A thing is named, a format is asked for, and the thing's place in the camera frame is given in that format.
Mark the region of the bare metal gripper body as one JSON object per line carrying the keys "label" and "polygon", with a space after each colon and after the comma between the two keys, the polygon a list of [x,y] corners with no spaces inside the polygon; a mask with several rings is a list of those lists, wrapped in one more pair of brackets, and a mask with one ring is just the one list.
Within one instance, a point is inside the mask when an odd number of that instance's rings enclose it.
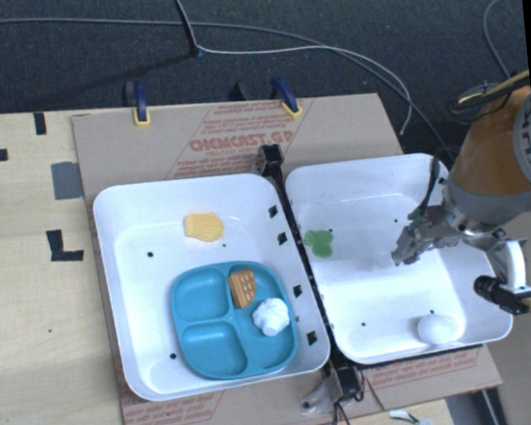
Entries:
{"label": "bare metal gripper body", "polygon": [[408,219],[414,241],[431,241],[431,250],[455,247],[459,243],[482,251],[490,250],[505,236],[501,226],[470,220],[454,206],[451,209],[446,209],[444,205],[419,207],[410,213]]}

